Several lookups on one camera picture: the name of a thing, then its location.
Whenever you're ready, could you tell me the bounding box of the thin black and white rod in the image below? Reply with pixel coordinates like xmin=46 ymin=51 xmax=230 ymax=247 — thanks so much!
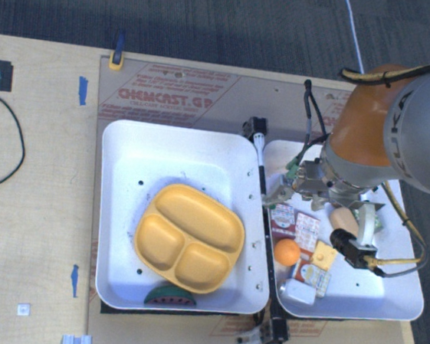
xmin=233 ymin=131 xmax=303 ymax=324

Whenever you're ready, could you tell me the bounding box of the white plastic tray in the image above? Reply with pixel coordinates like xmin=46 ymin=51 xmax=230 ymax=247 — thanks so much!
xmin=245 ymin=137 xmax=430 ymax=333
xmin=82 ymin=116 xmax=289 ymax=327

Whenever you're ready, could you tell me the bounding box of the red and white carton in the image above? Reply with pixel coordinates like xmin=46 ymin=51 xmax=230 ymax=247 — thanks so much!
xmin=266 ymin=201 xmax=299 ymax=242

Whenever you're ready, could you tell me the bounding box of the brown cardboard board red print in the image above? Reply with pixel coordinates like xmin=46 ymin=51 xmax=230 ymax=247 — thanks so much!
xmin=67 ymin=54 xmax=430 ymax=344

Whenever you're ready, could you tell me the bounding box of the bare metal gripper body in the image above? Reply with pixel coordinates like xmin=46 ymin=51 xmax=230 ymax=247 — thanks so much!
xmin=290 ymin=158 xmax=375 ymax=209

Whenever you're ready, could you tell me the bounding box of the yellow cheese wedge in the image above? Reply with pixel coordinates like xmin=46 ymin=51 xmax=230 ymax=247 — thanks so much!
xmin=309 ymin=239 xmax=340 ymax=274

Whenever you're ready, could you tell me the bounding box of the green and red watermelon slice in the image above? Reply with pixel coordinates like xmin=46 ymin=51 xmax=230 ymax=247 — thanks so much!
xmin=143 ymin=282 xmax=200 ymax=311

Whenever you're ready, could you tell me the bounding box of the beige bread roll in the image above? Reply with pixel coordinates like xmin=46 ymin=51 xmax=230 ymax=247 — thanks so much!
xmin=327 ymin=205 xmax=363 ymax=237

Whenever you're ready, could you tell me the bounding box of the white and yellow carton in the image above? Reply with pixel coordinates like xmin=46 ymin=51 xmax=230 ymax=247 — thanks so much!
xmin=287 ymin=258 xmax=334 ymax=299

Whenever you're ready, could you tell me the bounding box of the red and white packet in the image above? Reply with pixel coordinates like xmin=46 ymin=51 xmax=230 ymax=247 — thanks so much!
xmin=292 ymin=211 xmax=323 ymax=254

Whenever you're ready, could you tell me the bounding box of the green and white packet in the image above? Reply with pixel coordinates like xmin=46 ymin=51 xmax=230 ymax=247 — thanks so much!
xmin=350 ymin=207 xmax=386 ymax=234

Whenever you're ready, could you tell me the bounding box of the orange fruit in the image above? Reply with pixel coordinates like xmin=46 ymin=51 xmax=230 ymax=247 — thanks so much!
xmin=271 ymin=236 xmax=304 ymax=269

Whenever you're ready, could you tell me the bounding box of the black cylinder on white bracket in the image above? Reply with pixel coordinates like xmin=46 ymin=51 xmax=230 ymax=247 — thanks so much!
xmin=326 ymin=198 xmax=384 ymax=271

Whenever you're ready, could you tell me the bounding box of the yellow divided plate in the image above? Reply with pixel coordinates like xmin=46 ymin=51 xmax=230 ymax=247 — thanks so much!
xmin=128 ymin=179 xmax=252 ymax=300

